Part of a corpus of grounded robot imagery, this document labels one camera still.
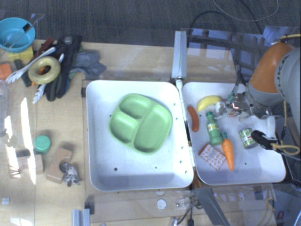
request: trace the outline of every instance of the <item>white tray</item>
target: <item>white tray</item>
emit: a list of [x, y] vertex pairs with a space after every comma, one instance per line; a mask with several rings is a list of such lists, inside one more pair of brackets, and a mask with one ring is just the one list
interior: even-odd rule
[[[143, 155], [109, 133], [109, 118], [120, 99], [138, 93], [161, 103], [173, 125], [162, 147]], [[193, 170], [179, 93], [167, 82], [93, 81], [87, 87], [90, 179], [101, 191], [183, 188]]]
[[[217, 95], [227, 98], [232, 91], [234, 84], [228, 83], [203, 83], [190, 82], [183, 87], [183, 99], [186, 107], [189, 105], [196, 108], [198, 101], [209, 95]], [[245, 87], [240, 85], [239, 92], [245, 91]], [[239, 136], [239, 131], [245, 128], [257, 129], [264, 132], [269, 137], [275, 136], [275, 119], [269, 117], [267, 120], [260, 120], [251, 116], [243, 123], [238, 121], [238, 117], [223, 118], [218, 120], [221, 132], [226, 132], [228, 139], [233, 143], [234, 149], [234, 171], [230, 171], [227, 162], [216, 171], [207, 162], [198, 156], [201, 148], [209, 142], [209, 135], [206, 129], [206, 112], [214, 110], [210, 106], [203, 110], [200, 118], [200, 128], [198, 132], [191, 129], [192, 121], [187, 112], [189, 121], [190, 136], [194, 157], [199, 178], [209, 185], [234, 185], [234, 184], [256, 184], [275, 183], [285, 178], [285, 166], [280, 154], [274, 151], [267, 151], [261, 146], [251, 149], [244, 149]]]

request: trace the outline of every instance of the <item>green bottle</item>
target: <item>green bottle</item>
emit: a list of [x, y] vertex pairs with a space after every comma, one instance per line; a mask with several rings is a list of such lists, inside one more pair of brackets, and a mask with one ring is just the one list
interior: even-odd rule
[[210, 145], [220, 145], [222, 143], [221, 131], [213, 113], [211, 111], [207, 112], [206, 117], [208, 119], [207, 130], [210, 137]]

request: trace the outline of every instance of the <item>tin can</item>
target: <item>tin can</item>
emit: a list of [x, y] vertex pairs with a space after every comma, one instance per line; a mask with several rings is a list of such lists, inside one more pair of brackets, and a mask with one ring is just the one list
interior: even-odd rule
[[240, 138], [243, 142], [243, 146], [245, 149], [250, 149], [257, 146], [257, 143], [252, 138], [251, 133], [252, 133], [251, 128], [246, 128], [239, 132]]

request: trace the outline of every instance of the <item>blue bowl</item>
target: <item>blue bowl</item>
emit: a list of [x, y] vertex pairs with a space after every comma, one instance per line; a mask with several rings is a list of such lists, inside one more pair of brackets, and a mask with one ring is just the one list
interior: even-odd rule
[[14, 41], [21, 37], [8, 52], [21, 53], [27, 50], [36, 36], [34, 27], [26, 33], [24, 32], [23, 27], [27, 23], [28, 21], [19, 17], [9, 17], [1, 20], [0, 48], [7, 50]]

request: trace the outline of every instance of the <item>dark floor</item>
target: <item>dark floor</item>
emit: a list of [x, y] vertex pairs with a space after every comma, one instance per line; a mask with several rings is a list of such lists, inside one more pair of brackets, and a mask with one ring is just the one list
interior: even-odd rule
[[[243, 1], [255, 19], [272, 14], [277, 7], [276, 0]], [[235, 17], [253, 20], [239, 0], [216, 2]], [[37, 31], [40, 39], [76, 33], [84, 41], [156, 46], [173, 46], [176, 30], [189, 27], [199, 13], [218, 11], [212, 0], [0, 0], [0, 9], [20, 16], [45, 14]], [[207, 13], [194, 27], [247, 33], [260, 33], [266, 25], [300, 29], [300, 14], [301, 0], [279, 0], [278, 12], [257, 24]]]

